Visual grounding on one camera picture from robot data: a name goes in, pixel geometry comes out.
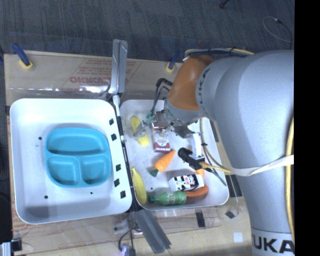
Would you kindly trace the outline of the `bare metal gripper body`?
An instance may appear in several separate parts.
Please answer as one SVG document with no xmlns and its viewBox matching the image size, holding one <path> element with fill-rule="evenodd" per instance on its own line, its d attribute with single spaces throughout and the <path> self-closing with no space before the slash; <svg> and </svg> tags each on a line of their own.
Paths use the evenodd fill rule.
<svg viewBox="0 0 320 256">
<path fill-rule="evenodd" d="M 167 122 L 171 125 L 171 131 L 176 133 L 181 138 L 188 138 L 195 132 L 192 131 L 189 126 L 195 122 L 192 118 L 176 118 L 168 110 L 156 111 L 150 121 L 149 127 L 151 128 L 151 122 Z"/>
</svg>

